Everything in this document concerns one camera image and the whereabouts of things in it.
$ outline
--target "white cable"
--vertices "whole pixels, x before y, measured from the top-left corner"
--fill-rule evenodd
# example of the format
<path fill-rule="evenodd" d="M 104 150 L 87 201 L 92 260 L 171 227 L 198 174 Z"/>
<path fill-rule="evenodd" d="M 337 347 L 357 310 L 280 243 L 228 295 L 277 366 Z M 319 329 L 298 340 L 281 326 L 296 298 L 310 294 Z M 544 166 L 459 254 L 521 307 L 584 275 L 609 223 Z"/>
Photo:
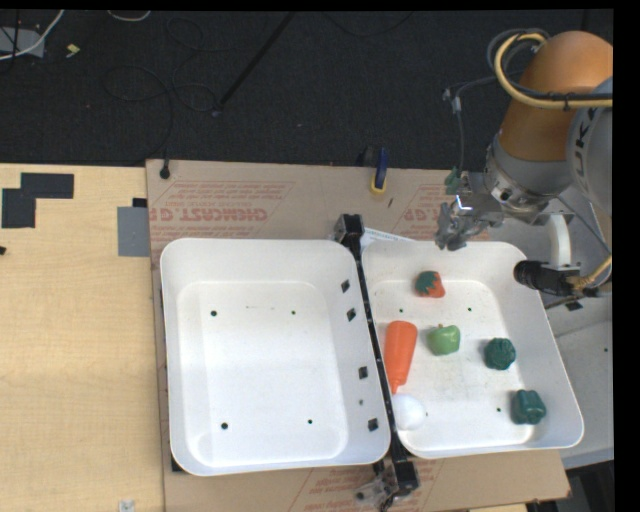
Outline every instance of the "white cable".
<path fill-rule="evenodd" d="M 111 16 L 112 18 L 115 18 L 120 21 L 130 21 L 132 23 L 145 20 L 149 17 L 149 14 L 151 14 L 151 11 L 147 11 L 145 14 L 143 14 L 139 18 L 125 18 L 123 16 L 118 16 L 117 14 L 113 14 L 110 10 L 107 10 L 107 12 L 109 13 L 109 16 Z"/>
<path fill-rule="evenodd" d="M 60 18 L 62 18 L 62 15 L 64 14 L 64 9 L 60 9 L 60 12 L 58 13 L 58 15 L 53 19 L 53 21 L 49 24 L 49 26 L 47 27 L 47 29 L 42 33 L 42 35 L 40 36 L 40 39 L 38 39 L 34 44 L 32 44 L 31 46 L 29 46 L 29 48 L 25 48 L 24 50 L 20 50 L 18 53 L 16 53 L 15 55 L 13 54 L 9 54 L 9 55 L 3 55 L 2 57 L 0 57 L 0 60 L 8 60 L 8 59 L 14 59 L 16 57 L 20 57 L 21 55 L 25 55 L 27 53 L 29 53 L 31 50 L 33 50 L 34 48 L 37 48 L 40 44 L 43 43 L 43 41 L 46 39 L 46 37 L 49 35 L 49 32 L 51 32 L 51 30 L 53 29 L 53 27 L 56 26 L 56 24 L 60 21 Z"/>

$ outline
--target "empty white tray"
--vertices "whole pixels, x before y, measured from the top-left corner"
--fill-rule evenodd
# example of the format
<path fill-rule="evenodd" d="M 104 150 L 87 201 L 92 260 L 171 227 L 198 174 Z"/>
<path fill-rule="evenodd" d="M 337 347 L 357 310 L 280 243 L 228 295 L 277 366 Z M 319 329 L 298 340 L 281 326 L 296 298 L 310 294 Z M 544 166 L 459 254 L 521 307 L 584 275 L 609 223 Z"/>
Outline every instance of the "empty white tray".
<path fill-rule="evenodd" d="M 390 430 L 355 260 L 327 240 L 161 256 L 176 462 L 199 476 L 367 464 Z"/>
<path fill-rule="evenodd" d="M 379 341 L 394 320 L 418 327 L 409 378 L 398 393 L 420 400 L 426 421 L 400 431 L 404 446 L 424 458 L 487 452 L 566 448 L 582 438 L 583 421 L 540 295 L 515 281 L 513 268 L 526 256 L 504 242 L 468 242 L 441 251 L 434 242 L 376 241 L 363 253 L 363 269 Z M 421 297 L 414 280 L 438 271 L 446 295 Z M 458 352 L 436 356 L 426 333 L 455 324 Z M 487 368 L 483 349 L 494 337 L 509 338 L 516 361 L 504 371 Z M 537 425 L 510 419 L 510 400 L 534 389 L 547 408 Z"/>

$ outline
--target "white ball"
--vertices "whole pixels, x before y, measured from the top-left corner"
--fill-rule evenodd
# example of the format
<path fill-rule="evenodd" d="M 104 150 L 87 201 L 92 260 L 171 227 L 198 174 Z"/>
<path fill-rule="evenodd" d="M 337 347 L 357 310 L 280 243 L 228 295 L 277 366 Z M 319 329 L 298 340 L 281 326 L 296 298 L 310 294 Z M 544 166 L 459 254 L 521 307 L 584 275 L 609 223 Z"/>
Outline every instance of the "white ball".
<path fill-rule="evenodd" d="M 391 397 L 393 414 L 399 430 L 419 429 L 427 419 L 427 410 L 417 398 L 398 393 Z"/>

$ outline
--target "orange bottle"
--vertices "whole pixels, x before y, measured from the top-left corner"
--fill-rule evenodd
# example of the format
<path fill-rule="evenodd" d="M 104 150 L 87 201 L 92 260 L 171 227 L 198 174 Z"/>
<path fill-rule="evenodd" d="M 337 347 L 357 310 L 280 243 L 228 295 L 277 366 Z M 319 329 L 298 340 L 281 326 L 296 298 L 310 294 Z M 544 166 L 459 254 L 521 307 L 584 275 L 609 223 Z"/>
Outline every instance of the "orange bottle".
<path fill-rule="evenodd" d="M 418 328 L 411 322 L 396 320 L 387 327 L 384 342 L 384 367 L 392 395 L 395 395 L 399 386 L 407 382 L 417 339 Z"/>

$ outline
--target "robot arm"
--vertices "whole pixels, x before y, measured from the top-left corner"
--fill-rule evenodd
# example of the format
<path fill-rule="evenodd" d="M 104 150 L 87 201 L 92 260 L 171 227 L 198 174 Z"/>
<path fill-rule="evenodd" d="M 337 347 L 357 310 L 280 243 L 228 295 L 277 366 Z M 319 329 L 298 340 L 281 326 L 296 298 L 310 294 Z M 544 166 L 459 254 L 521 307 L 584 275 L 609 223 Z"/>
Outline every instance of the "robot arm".
<path fill-rule="evenodd" d="M 535 56 L 515 84 L 503 66 L 522 41 L 534 42 Z M 545 225 L 558 213 L 550 202 L 572 184 L 611 216 L 613 47 L 581 31 L 519 32 L 497 50 L 493 68 L 512 101 L 483 172 L 459 169 L 448 179 L 455 200 L 441 205 L 438 246 L 460 249 L 506 217 Z M 552 293 L 586 286 L 575 275 L 564 284 Z"/>

